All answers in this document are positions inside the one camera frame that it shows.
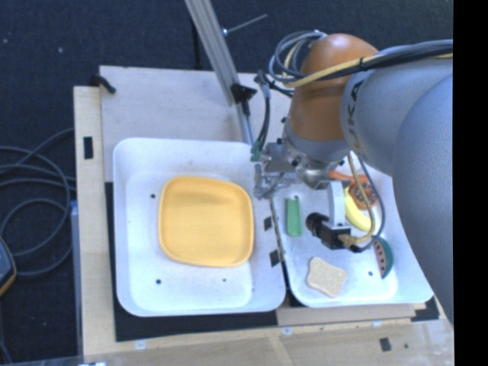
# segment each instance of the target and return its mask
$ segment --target green eraser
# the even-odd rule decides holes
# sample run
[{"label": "green eraser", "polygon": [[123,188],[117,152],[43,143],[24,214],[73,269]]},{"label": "green eraser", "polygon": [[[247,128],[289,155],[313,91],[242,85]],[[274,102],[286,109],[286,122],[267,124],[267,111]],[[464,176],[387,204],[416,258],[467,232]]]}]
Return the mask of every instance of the green eraser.
[{"label": "green eraser", "polygon": [[298,197],[287,198],[287,233],[290,236],[301,236],[302,214]]}]

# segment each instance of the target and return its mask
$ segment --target yellow plate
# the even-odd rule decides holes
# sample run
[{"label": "yellow plate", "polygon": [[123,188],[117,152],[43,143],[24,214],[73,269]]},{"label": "yellow plate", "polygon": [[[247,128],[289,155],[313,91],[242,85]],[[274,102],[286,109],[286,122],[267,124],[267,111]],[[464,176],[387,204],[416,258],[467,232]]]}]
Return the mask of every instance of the yellow plate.
[{"label": "yellow plate", "polygon": [[159,244],[190,265],[233,267],[252,253],[254,217],[247,192],[229,181],[178,176],[159,202]]}]

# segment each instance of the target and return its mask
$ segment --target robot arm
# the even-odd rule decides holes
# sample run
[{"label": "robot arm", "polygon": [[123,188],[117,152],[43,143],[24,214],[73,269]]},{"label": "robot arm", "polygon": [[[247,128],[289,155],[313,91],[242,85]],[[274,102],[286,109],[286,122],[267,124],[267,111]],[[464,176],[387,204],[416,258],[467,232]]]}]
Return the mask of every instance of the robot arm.
[{"label": "robot arm", "polygon": [[256,165],[255,194],[272,197],[296,181],[327,188],[353,151],[392,177],[409,243],[454,324],[451,53],[451,40],[378,52],[347,34],[284,38],[269,71],[295,91],[282,141]]}]

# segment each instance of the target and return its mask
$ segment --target toy bread slice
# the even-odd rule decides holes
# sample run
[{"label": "toy bread slice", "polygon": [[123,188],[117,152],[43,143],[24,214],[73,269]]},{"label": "toy bread slice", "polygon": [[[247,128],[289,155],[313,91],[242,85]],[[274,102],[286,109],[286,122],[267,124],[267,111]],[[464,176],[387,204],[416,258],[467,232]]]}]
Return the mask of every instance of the toy bread slice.
[{"label": "toy bread slice", "polygon": [[347,278],[348,275],[342,268],[330,265],[321,258],[310,260],[307,284],[312,289],[321,291],[329,297],[337,297]]}]

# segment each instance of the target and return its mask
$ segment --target yellow tray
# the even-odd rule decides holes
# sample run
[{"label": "yellow tray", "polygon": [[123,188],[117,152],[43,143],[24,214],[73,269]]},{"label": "yellow tray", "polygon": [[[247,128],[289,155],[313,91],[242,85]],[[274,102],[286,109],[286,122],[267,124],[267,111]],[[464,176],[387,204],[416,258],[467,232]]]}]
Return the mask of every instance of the yellow tray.
[{"label": "yellow tray", "polygon": [[254,217],[247,192],[229,181],[178,176],[162,189],[159,244],[189,265],[233,267],[252,253]]}]

